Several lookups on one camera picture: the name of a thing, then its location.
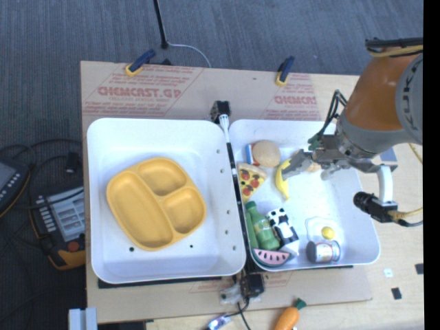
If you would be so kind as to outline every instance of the yellow plate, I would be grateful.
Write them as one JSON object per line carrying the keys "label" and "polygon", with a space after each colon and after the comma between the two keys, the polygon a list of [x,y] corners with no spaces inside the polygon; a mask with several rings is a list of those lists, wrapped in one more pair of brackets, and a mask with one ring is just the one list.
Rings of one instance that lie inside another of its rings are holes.
{"label": "yellow plate", "polygon": [[110,209],[134,244],[160,250],[194,232],[206,205],[194,182],[176,162],[156,157],[114,176],[107,186]]}

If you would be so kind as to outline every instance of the toy pizza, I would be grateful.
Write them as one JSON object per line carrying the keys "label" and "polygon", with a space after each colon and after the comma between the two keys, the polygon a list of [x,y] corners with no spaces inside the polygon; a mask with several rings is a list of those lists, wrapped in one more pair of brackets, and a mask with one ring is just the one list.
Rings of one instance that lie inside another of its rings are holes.
{"label": "toy pizza", "polygon": [[257,166],[246,163],[238,163],[237,169],[241,198],[243,203],[246,204],[250,196],[252,196],[266,180],[267,173]]}

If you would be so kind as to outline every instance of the green bottle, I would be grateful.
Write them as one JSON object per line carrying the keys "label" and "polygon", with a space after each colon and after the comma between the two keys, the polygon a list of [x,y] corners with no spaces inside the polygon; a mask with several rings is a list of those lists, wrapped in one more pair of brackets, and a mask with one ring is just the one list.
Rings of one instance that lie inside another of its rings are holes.
{"label": "green bottle", "polygon": [[280,243],[274,236],[267,217],[258,212],[254,201],[247,202],[245,208],[250,214],[258,246],[262,250],[277,250],[280,247]]}

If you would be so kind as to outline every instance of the blue and yellow clamp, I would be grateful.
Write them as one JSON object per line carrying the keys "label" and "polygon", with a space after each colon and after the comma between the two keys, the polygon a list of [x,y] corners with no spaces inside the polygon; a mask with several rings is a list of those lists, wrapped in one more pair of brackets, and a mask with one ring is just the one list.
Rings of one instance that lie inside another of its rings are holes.
{"label": "blue and yellow clamp", "polygon": [[293,56],[289,56],[278,68],[278,75],[276,77],[275,83],[280,87],[284,87],[287,84],[287,77],[289,75],[290,69],[292,68],[292,65],[294,64],[294,60],[295,58]]}
{"label": "blue and yellow clamp", "polygon": [[143,55],[139,56],[134,63],[125,67],[125,73],[129,77],[136,76],[139,72],[142,71],[142,65],[145,63],[149,63],[150,60],[156,55],[156,52],[153,49],[150,49]]}

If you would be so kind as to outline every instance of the toy watermelon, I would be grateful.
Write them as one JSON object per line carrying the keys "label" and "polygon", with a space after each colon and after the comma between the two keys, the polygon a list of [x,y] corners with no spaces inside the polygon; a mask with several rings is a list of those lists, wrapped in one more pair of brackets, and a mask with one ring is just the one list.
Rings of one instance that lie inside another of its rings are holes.
{"label": "toy watermelon", "polygon": [[261,250],[252,248],[255,261],[266,267],[279,267],[289,260],[291,254],[280,250]]}

